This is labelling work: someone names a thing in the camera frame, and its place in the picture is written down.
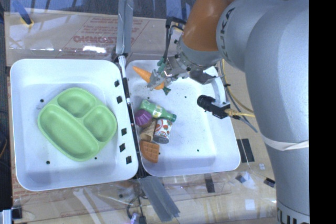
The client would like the tan waffle cone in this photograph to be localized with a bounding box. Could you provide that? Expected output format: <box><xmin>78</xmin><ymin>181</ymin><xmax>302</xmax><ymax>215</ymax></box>
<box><xmin>139</xmin><ymin>119</ymin><xmax>158</xmax><ymax>143</ymax></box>

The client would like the green divided plate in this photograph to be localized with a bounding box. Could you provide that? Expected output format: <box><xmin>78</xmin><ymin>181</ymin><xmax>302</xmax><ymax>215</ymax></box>
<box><xmin>37</xmin><ymin>87</ymin><xmax>118</xmax><ymax>162</ymax></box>

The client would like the white plastic tray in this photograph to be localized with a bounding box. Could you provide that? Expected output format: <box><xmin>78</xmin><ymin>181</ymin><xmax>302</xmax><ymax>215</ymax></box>
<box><xmin>9</xmin><ymin>58</ymin><xmax>139</xmax><ymax>191</ymax></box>
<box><xmin>125</xmin><ymin>59</ymin><xmax>242</xmax><ymax>178</ymax></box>

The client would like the white can red print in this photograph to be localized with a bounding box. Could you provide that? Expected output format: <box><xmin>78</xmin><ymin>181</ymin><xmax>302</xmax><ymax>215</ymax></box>
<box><xmin>153</xmin><ymin>118</ymin><xmax>173</xmax><ymax>145</ymax></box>

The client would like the orange waffle biscuit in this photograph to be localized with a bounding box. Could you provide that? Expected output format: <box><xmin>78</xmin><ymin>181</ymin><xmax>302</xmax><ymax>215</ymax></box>
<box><xmin>139</xmin><ymin>140</ymin><xmax>161</xmax><ymax>164</ymax></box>

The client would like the orange carrot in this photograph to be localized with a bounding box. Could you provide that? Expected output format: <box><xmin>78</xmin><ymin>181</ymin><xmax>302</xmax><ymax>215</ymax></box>
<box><xmin>132</xmin><ymin>65</ymin><xmax>172</xmax><ymax>95</ymax></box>

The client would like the black cylinder on white bracket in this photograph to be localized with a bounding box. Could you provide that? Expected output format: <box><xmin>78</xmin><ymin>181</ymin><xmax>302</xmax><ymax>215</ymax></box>
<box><xmin>189</xmin><ymin>70</ymin><xmax>232</xmax><ymax>120</ymax></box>

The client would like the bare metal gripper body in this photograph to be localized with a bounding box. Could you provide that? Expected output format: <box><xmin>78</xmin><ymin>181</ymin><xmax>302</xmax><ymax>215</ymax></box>
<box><xmin>164</xmin><ymin>55</ymin><xmax>197</xmax><ymax>81</ymax></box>

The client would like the green bottle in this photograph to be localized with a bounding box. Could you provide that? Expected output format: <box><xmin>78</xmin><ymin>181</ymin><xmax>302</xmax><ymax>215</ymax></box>
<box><xmin>139</xmin><ymin>99</ymin><xmax>177</xmax><ymax>123</ymax></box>

